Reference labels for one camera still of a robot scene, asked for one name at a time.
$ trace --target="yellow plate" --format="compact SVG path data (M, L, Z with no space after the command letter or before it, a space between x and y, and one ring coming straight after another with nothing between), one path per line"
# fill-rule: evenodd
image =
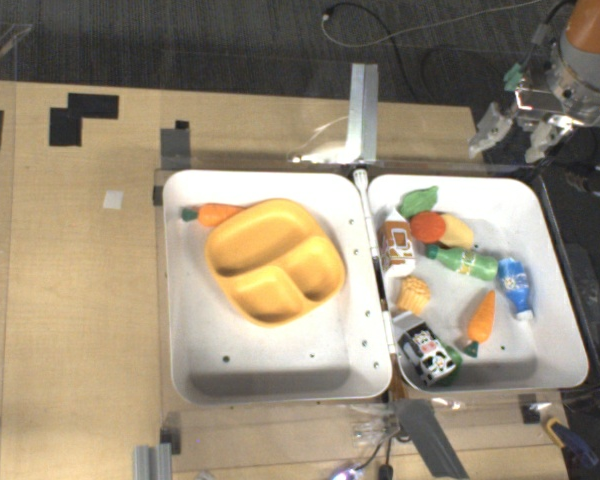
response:
M315 219L287 199L259 203L215 228L207 265L225 295L250 321L273 327L333 297L345 269Z

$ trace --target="dark floor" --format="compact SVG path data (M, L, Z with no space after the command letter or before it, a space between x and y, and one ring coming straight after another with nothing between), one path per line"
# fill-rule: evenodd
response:
M398 36L399 57L388 42L354 49L326 40L322 14L344 1L397 31L529 0L0 0L0 33L12 23L33 25L18 49L20 80L347 98L349 63L372 62L381 100L466 105L477 121L489 102L509 98L502 74L558 0ZM554 20L555 36L567 16ZM338 7L326 28L345 42L385 33L354 7ZM5 63L0 78L9 76ZM595 149L585 135L561 152L546 179L562 237L584 250L600 287L600 200L569 185L564 167ZM596 407L575 411L574 428L598 435L589 424L600 421Z

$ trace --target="toy carrot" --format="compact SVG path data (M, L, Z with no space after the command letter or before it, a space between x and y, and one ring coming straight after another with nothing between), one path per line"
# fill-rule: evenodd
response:
M435 244L446 231L444 219L435 212L420 212L409 221L411 234L424 244Z
M493 320L496 314L496 292L491 290L476 309L467 327L467 335L471 343L462 351L471 357L478 357L478 345L491 336Z
M198 219L203 226L214 227L223 223L225 220L240 213L244 208L230 204L207 203L203 204L197 211L192 208L182 210L182 218L185 221Z

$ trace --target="bottle label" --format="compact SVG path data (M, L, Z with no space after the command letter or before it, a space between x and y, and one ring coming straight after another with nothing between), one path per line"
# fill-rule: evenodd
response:
M464 251L460 259L459 274L469 275L476 264L477 255L473 251Z

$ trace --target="orange round toy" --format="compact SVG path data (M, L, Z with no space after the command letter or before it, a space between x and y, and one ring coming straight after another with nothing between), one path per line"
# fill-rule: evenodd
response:
M421 212L411 221L411 234L425 244L434 244L442 238L447 229L444 219L435 212Z

